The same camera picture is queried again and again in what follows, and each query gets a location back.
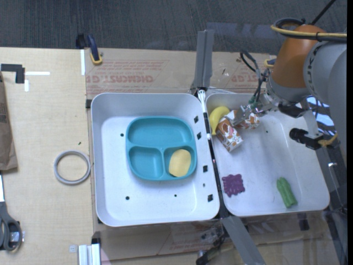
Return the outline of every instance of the scissors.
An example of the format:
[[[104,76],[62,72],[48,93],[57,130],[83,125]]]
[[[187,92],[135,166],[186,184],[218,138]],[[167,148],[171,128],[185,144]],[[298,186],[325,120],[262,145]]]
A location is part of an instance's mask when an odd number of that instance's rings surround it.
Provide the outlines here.
[[[20,224],[8,213],[4,198],[4,187],[0,171],[0,248],[13,251],[22,243],[22,230]]]

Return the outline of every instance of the tape roll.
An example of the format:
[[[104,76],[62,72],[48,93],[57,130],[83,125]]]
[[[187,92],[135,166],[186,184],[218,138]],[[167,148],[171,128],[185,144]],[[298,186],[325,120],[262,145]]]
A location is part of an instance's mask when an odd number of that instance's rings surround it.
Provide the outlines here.
[[[86,173],[83,175],[82,178],[70,181],[68,179],[65,179],[65,178],[61,177],[61,175],[59,175],[59,172],[57,170],[58,163],[63,157],[65,157],[67,155],[77,155],[77,156],[81,157],[82,159],[84,159],[84,161],[86,162],[87,170],[86,170]],[[55,177],[59,180],[59,182],[64,183],[64,184],[73,185],[73,184],[82,183],[85,179],[88,178],[88,176],[90,174],[89,158],[88,158],[88,156],[86,154],[84,154],[83,152],[78,151],[78,150],[67,150],[67,151],[64,151],[64,152],[60,153],[55,159],[55,162],[54,162],[54,174],[55,174]]]

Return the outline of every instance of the yellow cable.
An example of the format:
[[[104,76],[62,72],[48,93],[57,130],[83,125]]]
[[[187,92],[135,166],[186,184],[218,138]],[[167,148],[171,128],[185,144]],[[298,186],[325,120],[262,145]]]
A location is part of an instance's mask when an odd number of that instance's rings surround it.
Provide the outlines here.
[[[329,140],[321,139],[318,142],[319,142],[319,144],[321,146],[326,147],[326,146],[330,145],[336,139],[337,136],[338,135],[337,135],[337,132],[336,132],[335,135],[333,137],[331,137]]]
[[[280,29],[274,25],[271,25],[271,29],[281,33],[281,34],[287,34],[287,35],[293,35],[293,36],[306,36],[306,37],[318,37],[318,38],[347,38],[347,33],[304,33],[301,31],[293,31],[293,30],[287,30],[287,29]]]

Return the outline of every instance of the black cable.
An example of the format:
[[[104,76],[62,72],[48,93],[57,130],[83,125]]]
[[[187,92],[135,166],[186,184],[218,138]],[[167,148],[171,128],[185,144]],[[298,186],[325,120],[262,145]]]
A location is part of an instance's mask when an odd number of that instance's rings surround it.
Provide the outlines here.
[[[245,65],[247,65],[247,67],[248,67],[250,70],[252,70],[253,72],[256,72],[256,70],[255,70],[253,67],[251,67],[251,65],[245,60],[244,54],[243,54],[242,52],[240,52],[240,58],[243,60],[243,62],[245,63]]]
[[[259,88],[260,86],[258,85],[258,87],[257,87],[257,89],[256,89],[256,91],[255,91],[255,93],[254,93],[254,97],[256,96],[256,95],[258,95],[258,93],[260,93],[260,88]]]
[[[258,102],[259,101],[259,98],[260,98],[260,92],[261,92],[261,86],[262,86],[262,84],[263,84],[263,82],[264,82],[264,78],[263,79],[259,79],[259,86],[258,86],[258,89],[256,90],[256,91],[258,91],[258,95],[257,95],[257,97],[256,97],[256,102]]]
[[[318,118],[318,113],[319,113],[319,100],[315,98],[316,101],[316,111],[315,111],[315,120]]]
[[[319,103],[320,103],[320,106],[323,108],[323,110],[325,111],[326,115],[329,116],[331,118],[331,112],[330,110],[328,110],[326,107],[325,107],[325,103],[321,102],[319,100]]]
[[[331,5],[335,2],[336,0],[331,0],[326,7],[318,14],[318,16],[311,22],[309,23],[310,25],[314,25],[321,17],[322,15],[328,10],[328,8],[331,7]]]

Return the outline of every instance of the gray carpet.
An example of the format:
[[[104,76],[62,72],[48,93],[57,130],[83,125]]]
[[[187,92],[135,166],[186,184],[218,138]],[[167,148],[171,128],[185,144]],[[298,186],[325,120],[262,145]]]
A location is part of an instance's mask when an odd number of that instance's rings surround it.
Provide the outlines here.
[[[197,32],[215,29],[214,51],[277,54],[284,40],[270,25],[311,22],[330,0],[0,0],[0,46],[75,48],[78,33],[99,47],[196,50]],[[316,23],[347,27],[347,0]]]

